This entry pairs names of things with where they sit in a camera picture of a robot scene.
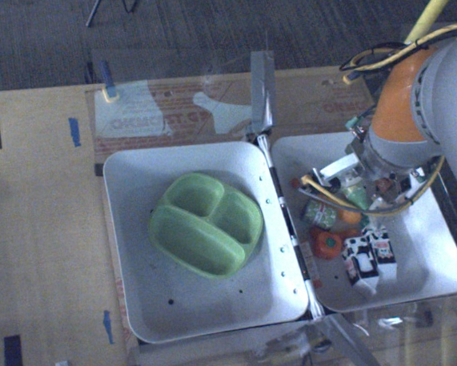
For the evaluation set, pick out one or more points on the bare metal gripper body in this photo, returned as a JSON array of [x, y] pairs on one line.
[[387, 187]]

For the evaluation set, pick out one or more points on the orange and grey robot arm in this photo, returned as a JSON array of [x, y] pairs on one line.
[[402, 105]]

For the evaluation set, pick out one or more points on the green bottle with white cap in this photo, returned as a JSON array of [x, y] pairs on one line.
[[356, 195]]

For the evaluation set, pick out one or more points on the orange toy fruit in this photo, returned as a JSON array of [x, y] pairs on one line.
[[350, 217]]

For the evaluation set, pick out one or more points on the red and white cow carton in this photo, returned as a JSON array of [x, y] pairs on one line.
[[384, 251]]

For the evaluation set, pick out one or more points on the green and red carton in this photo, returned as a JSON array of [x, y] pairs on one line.
[[319, 213]]

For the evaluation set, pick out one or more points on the white plastic tray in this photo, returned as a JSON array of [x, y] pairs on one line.
[[164, 305], [424, 256]]

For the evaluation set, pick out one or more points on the black and white cow carton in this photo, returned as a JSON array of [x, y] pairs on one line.
[[359, 260]]

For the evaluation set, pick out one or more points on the orange pumpkin with green stem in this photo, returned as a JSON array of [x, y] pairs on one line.
[[328, 246]]

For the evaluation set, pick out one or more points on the small red toy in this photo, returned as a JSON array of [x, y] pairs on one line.
[[295, 182]]

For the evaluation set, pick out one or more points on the thin black and white rod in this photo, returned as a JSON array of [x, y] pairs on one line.
[[285, 209]]

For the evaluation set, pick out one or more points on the brown cardboard board red print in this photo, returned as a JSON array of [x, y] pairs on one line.
[[305, 102]]

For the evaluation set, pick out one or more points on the green divided plate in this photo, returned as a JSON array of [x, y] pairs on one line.
[[201, 229]]

